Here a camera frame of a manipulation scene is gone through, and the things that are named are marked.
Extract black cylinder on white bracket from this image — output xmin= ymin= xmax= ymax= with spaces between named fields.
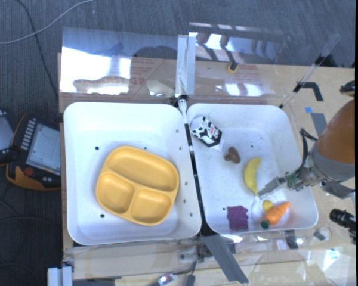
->
xmin=329 ymin=208 xmax=356 ymax=238

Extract orange carrot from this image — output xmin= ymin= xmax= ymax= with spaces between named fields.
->
xmin=260 ymin=201 xmax=291 ymax=230

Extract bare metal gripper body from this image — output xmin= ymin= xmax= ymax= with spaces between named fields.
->
xmin=285 ymin=166 xmax=328 ymax=192

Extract white and yellow fried egg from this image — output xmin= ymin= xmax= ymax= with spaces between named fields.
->
xmin=251 ymin=196 xmax=274 ymax=222

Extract black and white cow carton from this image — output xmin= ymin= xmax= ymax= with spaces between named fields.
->
xmin=190 ymin=115 xmax=223 ymax=148

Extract white plastic tray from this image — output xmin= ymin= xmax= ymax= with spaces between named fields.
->
xmin=63 ymin=101 xmax=203 ymax=247
xmin=186 ymin=102 xmax=320 ymax=235

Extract brown toy mushroom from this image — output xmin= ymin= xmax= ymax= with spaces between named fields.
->
xmin=224 ymin=146 xmax=242 ymax=164

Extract purple grapes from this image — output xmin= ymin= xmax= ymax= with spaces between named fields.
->
xmin=226 ymin=205 xmax=249 ymax=231

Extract yellow divided plate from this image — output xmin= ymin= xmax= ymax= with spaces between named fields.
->
xmin=95 ymin=145 xmax=180 ymax=227

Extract yellow banana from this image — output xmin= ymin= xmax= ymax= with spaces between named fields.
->
xmin=243 ymin=157 xmax=263 ymax=197

